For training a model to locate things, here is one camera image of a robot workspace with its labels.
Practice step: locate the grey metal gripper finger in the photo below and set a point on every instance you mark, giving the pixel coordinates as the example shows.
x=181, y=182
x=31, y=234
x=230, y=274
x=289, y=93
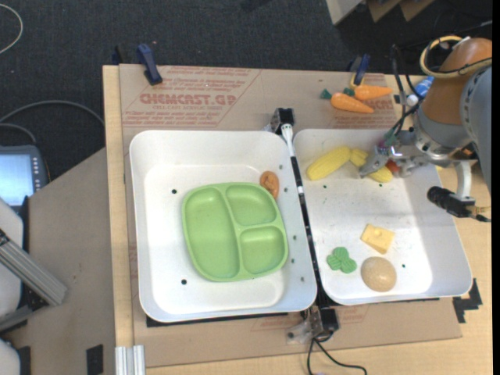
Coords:
x=373, y=163
x=407, y=167

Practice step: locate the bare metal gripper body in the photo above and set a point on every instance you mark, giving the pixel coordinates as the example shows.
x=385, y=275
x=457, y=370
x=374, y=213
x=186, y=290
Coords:
x=427, y=151

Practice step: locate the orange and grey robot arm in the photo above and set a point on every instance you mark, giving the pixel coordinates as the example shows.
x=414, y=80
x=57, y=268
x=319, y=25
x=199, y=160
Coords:
x=449, y=88

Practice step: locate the small red toy piece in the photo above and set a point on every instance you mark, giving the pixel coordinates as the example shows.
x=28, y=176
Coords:
x=391, y=166

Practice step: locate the white plastic tray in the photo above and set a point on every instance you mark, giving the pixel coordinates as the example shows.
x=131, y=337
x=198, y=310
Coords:
x=164, y=217
x=414, y=217

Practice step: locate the orange carrot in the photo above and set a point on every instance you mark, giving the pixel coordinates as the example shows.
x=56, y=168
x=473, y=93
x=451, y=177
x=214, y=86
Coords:
x=351, y=103
x=371, y=91

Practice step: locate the blue and white bottle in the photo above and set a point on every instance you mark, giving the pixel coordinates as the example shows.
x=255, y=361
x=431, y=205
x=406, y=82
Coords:
x=423, y=86

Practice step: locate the yellow cheese wedge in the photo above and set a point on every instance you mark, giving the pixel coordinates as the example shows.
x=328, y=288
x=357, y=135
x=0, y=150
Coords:
x=377, y=238

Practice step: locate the thin black and white rod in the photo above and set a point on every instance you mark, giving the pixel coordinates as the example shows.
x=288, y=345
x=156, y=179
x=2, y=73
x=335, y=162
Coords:
x=298, y=178

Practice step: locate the green toy broccoli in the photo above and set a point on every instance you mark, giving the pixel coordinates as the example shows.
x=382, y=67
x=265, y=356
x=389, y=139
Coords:
x=340, y=261

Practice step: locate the brown toy croissant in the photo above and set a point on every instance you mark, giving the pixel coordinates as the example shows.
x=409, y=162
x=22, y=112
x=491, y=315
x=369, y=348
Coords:
x=270, y=182

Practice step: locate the beige toy egg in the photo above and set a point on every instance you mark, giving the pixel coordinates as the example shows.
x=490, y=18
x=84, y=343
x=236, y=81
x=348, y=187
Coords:
x=378, y=274

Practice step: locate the brown cardboard board red print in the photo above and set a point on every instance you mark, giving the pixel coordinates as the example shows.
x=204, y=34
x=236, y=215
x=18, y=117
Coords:
x=218, y=96

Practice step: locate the green divided plate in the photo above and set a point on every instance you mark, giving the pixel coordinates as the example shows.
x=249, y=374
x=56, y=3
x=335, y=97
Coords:
x=211, y=233

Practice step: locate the black cylinder on white bracket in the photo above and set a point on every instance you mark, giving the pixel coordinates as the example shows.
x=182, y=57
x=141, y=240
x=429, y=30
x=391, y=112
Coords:
x=445, y=199

